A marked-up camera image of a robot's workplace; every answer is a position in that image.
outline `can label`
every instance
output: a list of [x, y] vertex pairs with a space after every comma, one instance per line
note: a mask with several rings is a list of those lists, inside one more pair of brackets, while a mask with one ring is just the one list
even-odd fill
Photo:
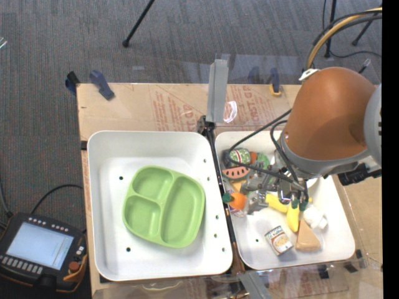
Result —
[[291, 241], [281, 226], [277, 226], [276, 228], [270, 230], [265, 234], [265, 238], [277, 256], [283, 254], [293, 247]]

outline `toy banana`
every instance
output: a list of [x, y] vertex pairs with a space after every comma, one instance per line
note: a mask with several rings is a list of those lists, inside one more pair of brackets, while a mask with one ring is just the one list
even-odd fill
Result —
[[272, 194], [266, 194], [265, 201], [269, 204], [269, 207], [276, 209], [279, 212], [286, 213], [288, 207], [279, 201], [279, 198]]
[[299, 228], [299, 206], [292, 208], [292, 202], [287, 210], [287, 223], [290, 230], [297, 232]]

